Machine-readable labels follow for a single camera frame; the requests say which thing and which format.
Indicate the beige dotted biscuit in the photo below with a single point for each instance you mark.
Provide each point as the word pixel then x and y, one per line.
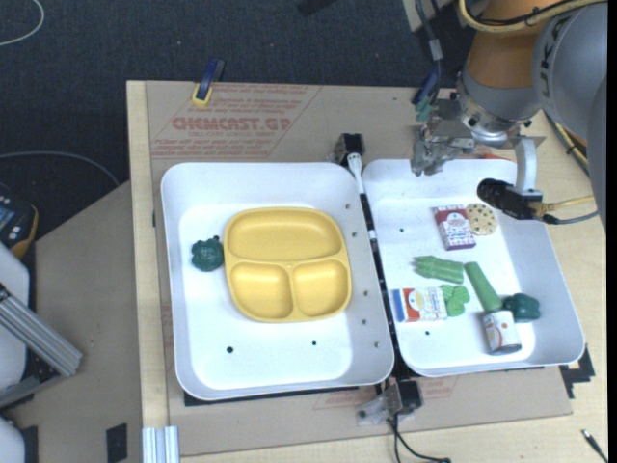
pixel 483 219

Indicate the red and white carton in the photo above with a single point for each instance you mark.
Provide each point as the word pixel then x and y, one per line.
pixel 455 229

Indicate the green broccoli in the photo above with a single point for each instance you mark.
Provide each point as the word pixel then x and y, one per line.
pixel 207 254

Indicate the orange white and blue carton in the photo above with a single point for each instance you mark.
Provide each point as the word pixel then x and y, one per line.
pixel 418 304

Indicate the black cylinder on white bracket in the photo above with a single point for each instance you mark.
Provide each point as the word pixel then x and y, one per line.
pixel 503 197

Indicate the small white and orange can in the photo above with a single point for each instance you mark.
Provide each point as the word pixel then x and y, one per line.
pixel 502 333

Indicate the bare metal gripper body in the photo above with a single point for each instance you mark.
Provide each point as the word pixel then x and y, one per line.
pixel 450 130

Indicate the green bell pepper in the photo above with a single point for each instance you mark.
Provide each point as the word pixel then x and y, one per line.
pixel 521 307

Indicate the light green lettuce leaf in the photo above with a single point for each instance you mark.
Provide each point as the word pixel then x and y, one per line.
pixel 457 301

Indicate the green asparagus bunch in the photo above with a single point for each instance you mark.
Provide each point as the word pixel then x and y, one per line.
pixel 438 268

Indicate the yellow divided plate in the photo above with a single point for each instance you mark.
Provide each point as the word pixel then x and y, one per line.
pixel 284 258

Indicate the green cucumber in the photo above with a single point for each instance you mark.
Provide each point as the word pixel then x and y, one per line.
pixel 483 287

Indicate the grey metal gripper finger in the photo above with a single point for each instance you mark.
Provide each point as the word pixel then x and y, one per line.
pixel 418 164
pixel 438 162

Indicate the white plastic tray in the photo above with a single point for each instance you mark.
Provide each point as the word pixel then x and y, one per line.
pixel 530 268
pixel 270 355

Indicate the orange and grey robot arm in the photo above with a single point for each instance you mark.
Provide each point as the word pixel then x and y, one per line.
pixel 501 56

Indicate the brown cardboard board red print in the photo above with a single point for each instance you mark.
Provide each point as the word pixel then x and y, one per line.
pixel 241 114

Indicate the thin black and white rod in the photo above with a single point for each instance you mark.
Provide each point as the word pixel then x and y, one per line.
pixel 368 220

